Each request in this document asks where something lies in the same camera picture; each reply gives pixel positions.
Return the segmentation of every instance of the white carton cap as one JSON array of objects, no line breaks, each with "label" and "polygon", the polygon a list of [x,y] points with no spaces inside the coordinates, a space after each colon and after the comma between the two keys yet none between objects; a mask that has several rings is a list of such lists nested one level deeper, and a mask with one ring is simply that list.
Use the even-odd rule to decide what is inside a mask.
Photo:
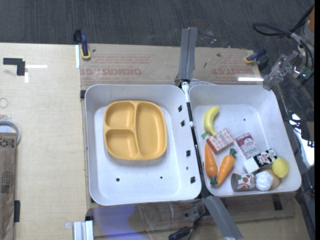
[{"label": "white carton cap", "polygon": [[255,159],[253,157],[243,162],[243,165],[248,173],[253,173],[259,169]]}]

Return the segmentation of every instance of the yellow divided plate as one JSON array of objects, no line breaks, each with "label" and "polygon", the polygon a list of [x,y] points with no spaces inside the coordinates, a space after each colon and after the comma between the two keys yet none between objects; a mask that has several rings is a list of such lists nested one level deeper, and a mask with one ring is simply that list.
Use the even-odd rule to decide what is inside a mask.
[{"label": "yellow divided plate", "polygon": [[103,134],[106,149],[118,159],[156,159],[167,148],[164,114],[158,105],[148,101],[111,103],[104,112]]}]

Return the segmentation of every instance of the light wood surface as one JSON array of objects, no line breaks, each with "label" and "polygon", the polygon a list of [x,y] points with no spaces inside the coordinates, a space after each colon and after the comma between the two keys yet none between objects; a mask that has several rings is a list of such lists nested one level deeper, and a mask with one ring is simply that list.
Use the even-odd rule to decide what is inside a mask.
[{"label": "light wood surface", "polygon": [[0,97],[8,100],[0,114],[11,115],[21,131],[15,239],[72,239],[65,223],[84,221],[87,209],[75,46],[0,43],[0,53],[26,65],[48,66],[29,69],[25,83],[16,66],[0,64]]}]

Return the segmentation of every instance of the dark gray floor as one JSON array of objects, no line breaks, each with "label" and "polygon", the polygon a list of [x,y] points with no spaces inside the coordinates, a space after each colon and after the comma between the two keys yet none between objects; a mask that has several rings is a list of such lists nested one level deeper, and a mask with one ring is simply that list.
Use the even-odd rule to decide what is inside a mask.
[{"label": "dark gray floor", "polygon": [[[89,43],[180,46],[181,30],[197,27],[198,47],[266,49],[270,62],[261,72],[266,75],[279,56],[287,55],[297,44],[288,38],[260,35],[252,25],[267,23],[288,30],[314,3],[315,0],[0,0],[0,42],[73,44],[74,31],[82,29]],[[280,86],[287,109],[313,122],[310,100],[314,101],[314,77],[303,84],[303,91],[289,78]]]}]

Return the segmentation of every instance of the wooden table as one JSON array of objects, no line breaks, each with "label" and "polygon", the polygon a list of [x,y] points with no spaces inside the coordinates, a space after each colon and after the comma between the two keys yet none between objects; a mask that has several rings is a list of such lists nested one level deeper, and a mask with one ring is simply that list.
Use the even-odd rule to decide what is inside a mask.
[{"label": "wooden table", "polygon": [[[15,239],[71,240],[68,226],[84,221],[89,203],[76,46],[0,43],[0,52],[2,58],[21,58],[26,65],[47,65],[28,69],[25,83],[16,66],[0,64],[0,98],[8,101],[0,114],[10,115],[21,131],[15,198],[21,210]],[[237,225],[245,239],[307,239],[300,206],[295,200],[293,206],[294,216]],[[222,239],[217,232],[214,226],[200,227],[192,239]],[[168,239],[168,232],[155,239]]]}]

